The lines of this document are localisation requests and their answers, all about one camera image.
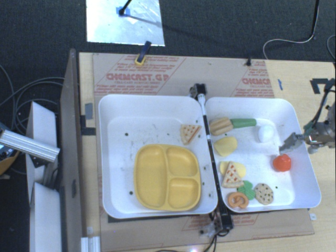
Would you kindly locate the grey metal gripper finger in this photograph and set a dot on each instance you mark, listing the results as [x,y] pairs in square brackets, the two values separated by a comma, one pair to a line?
[287,145]
[296,136]

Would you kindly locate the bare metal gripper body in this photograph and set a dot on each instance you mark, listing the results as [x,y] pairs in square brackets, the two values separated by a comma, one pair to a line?
[322,133]

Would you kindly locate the red-orange toy pepper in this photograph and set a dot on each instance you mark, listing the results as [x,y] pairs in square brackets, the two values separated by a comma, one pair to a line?
[281,163]

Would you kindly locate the white egg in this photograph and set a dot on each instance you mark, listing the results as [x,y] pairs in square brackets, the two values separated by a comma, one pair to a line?
[266,133]

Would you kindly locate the white plastic tray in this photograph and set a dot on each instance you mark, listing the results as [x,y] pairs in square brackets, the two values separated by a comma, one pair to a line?
[123,146]
[262,161]

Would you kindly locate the green toy vegetable stalk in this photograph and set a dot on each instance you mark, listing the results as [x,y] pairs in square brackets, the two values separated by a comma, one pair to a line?
[244,123]

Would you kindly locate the tan chocolate chip biscuit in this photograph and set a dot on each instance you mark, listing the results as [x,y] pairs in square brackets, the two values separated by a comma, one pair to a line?
[263,194]

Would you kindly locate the green lettuce leaf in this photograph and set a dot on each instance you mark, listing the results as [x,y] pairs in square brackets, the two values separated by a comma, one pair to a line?
[249,191]

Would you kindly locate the tan pizza slice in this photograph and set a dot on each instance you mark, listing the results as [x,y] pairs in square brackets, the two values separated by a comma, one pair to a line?
[231,178]
[189,133]

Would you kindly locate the tan hot dog bun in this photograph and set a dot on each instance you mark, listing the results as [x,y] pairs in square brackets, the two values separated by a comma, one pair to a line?
[220,126]

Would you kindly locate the orange pretzel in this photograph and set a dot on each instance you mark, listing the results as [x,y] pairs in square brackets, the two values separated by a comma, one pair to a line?
[232,200]

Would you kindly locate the thin black and white rod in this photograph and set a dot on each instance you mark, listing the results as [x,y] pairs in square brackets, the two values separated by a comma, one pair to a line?
[209,138]

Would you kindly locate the yellow divided plate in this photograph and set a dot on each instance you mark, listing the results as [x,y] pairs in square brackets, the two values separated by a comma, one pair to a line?
[151,177]

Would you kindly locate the brown cardboard board red print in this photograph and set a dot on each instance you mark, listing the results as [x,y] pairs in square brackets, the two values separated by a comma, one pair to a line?
[157,72]

